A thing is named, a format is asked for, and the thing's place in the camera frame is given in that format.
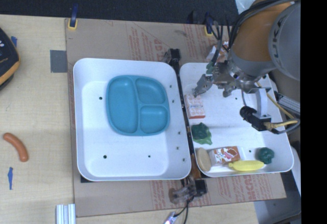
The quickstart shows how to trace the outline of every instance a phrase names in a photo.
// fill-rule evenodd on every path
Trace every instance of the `food package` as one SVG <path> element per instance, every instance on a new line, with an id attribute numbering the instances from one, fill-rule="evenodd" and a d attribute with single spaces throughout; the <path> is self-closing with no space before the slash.
<path id="1" fill-rule="evenodd" d="M 237 146 L 213 149 L 210 150 L 208 154 L 213 167 L 223 166 L 229 162 L 234 162 L 241 159 L 240 150 Z"/>
<path id="2" fill-rule="evenodd" d="M 205 118 L 205 112 L 203 108 L 203 102 L 201 96 L 194 97 L 192 94 L 184 96 L 186 112 L 189 119 L 203 119 Z"/>

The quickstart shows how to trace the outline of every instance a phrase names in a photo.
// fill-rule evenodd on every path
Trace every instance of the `blue plate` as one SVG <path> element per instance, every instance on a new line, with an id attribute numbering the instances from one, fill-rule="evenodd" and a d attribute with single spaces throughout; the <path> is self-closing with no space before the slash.
<path id="1" fill-rule="evenodd" d="M 123 135 L 156 135 L 169 125 L 166 90 L 159 81 L 149 77 L 126 75 L 111 79 L 106 106 L 110 125 Z"/>

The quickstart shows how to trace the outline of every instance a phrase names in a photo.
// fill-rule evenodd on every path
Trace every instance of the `large white tray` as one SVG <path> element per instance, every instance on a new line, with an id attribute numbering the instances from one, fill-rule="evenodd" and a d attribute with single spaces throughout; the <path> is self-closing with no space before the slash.
<path id="1" fill-rule="evenodd" d="M 180 79 L 184 95 L 191 94 L 196 87 L 197 81 L 206 71 L 207 63 L 186 63 L 180 69 Z M 263 87 L 272 87 L 267 76 L 261 79 Z M 258 148 L 268 147 L 275 153 L 272 163 L 262 169 L 249 172 L 238 172 L 228 167 L 212 168 L 203 173 L 210 177 L 249 175 L 273 172 L 289 171 L 293 166 L 293 154 L 286 133 L 275 135 L 269 131 L 257 131 L 240 116 L 240 109 L 244 106 L 241 91 L 235 90 L 231 96 L 224 98 L 223 90 L 213 85 L 209 91 L 201 95 L 205 118 L 189 119 L 190 126 L 203 122 L 212 133 L 212 144 L 198 144 L 193 142 L 195 150 L 202 147 L 206 150 L 225 146 L 239 146 L 243 151 L 243 159 L 255 160 L 255 152 Z M 256 109 L 255 94 L 245 94 L 246 104 Z M 268 100 L 268 114 L 272 116 L 272 122 L 281 122 L 282 117 L 279 109 Z"/>
<path id="2" fill-rule="evenodd" d="M 107 119 L 108 82 L 121 75 L 156 79 L 169 100 L 170 124 L 154 136 L 125 136 Z M 191 170 L 175 71 L 163 62 L 84 58 L 73 70 L 77 165 L 90 181 L 176 180 Z"/>

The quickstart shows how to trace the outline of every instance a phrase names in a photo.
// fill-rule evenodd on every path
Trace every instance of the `sausage toy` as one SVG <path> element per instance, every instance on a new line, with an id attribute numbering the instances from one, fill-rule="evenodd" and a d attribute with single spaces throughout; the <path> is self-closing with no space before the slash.
<path id="1" fill-rule="evenodd" d="M 12 133 L 7 132 L 4 134 L 4 140 L 8 141 L 10 144 L 12 144 L 16 148 L 20 161 L 26 162 L 27 160 L 29 160 L 29 155 L 27 153 L 25 145 L 18 137 L 16 137 Z"/>

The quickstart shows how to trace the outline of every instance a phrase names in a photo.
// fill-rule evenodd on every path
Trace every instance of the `green toy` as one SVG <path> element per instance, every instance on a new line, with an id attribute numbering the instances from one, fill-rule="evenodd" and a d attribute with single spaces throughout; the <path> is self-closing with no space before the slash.
<path id="1" fill-rule="evenodd" d="M 258 160 L 265 164 L 270 164 L 274 156 L 275 152 L 270 148 L 260 148 L 258 151 Z"/>
<path id="2" fill-rule="evenodd" d="M 212 144 L 211 132 L 209 131 L 209 128 L 202 122 L 198 125 L 192 125 L 191 132 L 193 141 L 199 144 Z"/>

